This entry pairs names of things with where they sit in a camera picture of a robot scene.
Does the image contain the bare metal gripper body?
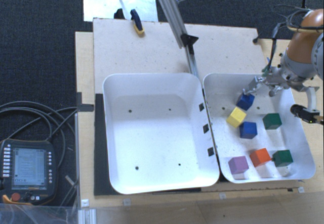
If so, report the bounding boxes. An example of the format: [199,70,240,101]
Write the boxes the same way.
[263,66,306,97]

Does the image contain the blue cube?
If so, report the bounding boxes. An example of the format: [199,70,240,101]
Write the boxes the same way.
[239,121,258,140]
[235,92,256,111]

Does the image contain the yellow cube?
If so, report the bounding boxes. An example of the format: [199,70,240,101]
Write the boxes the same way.
[225,107,247,128]

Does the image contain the green cube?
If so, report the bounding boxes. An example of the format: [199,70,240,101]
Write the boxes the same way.
[272,149,294,167]
[262,113,282,130]

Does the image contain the white plastic tray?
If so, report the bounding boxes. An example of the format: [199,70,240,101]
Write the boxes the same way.
[102,73,221,195]
[202,73,317,184]

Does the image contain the orange cube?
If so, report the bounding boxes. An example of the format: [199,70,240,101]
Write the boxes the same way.
[249,148,272,168]

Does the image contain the purple cube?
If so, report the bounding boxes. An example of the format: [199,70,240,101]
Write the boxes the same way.
[227,155,250,175]

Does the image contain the pale wood board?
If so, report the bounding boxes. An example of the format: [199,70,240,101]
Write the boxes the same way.
[92,17,266,96]

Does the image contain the black cylinder on white bracket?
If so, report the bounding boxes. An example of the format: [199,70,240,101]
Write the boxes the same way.
[290,86,321,124]

